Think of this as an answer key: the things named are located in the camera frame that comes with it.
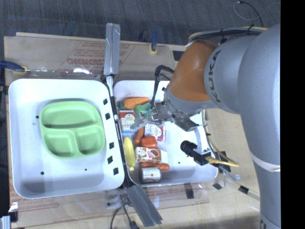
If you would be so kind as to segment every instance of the plastic container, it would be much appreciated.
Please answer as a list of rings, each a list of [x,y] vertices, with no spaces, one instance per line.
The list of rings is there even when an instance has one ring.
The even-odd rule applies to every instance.
[[[56,158],[94,155],[105,147],[105,131],[99,111],[85,101],[48,104],[40,115],[42,139]]]

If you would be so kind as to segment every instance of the gray floor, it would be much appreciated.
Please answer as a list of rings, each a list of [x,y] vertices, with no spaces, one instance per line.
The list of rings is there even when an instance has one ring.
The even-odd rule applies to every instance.
[[[0,60],[3,36],[18,31],[105,38],[108,22],[121,26],[121,40],[137,41],[146,30],[158,43],[184,45],[194,32],[236,26],[271,27],[281,20],[281,0],[0,0]],[[6,125],[0,135],[0,217],[8,210]]]

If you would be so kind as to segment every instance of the black connector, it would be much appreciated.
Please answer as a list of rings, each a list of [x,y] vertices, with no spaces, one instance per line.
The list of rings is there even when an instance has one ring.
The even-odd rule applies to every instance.
[[[180,145],[180,149],[184,151],[188,156],[193,157],[194,161],[201,166],[208,164],[208,161],[205,159],[208,156],[211,156],[211,151],[207,150],[204,154],[199,154],[194,149],[197,148],[195,143],[190,141],[183,141]]]
[[[129,226],[131,229],[139,229],[134,220],[129,222]]]

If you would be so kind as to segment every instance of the white tray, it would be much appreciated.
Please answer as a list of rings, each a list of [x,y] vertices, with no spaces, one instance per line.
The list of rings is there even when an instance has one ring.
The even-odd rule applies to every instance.
[[[106,146],[98,154],[58,159],[47,152],[39,114],[47,104],[66,100],[88,101],[99,110]],[[46,198],[88,193],[115,189],[123,183],[122,158],[104,84],[89,80],[20,79],[9,87],[9,103],[13,184],[20,196]]]
[[[159,83],[155,102],[163,100],[162,91],[166,87],[168,81],[161,81]],[[114,86],[114,96],[116,103],[122,102],[129,97],[149,97],[152,99],[154,81],[120,81]],[[192,120],[198,124],[202,124],[200,114],[192,117]],[[182,183],[196,183],[212,181],[218,174],[218,168],[212,165],[201,166],[194,162],[192,157],[188,157],[180,149],[180,144],[184,140],[197,143],[194,131],[185,132],[173,123],[166,122],[166,140],[158,142],[158,148],[164,150],[168,154],[168,163],[170,170],[162,172],[162,179],[159,183],[142,184],[142,186],[159,186],[159,185],[173,185]],[[133,139],[133,135],[122,135]],[[139,165],[136,164],[134,171],[129,171],[131,180],[140,185]]]

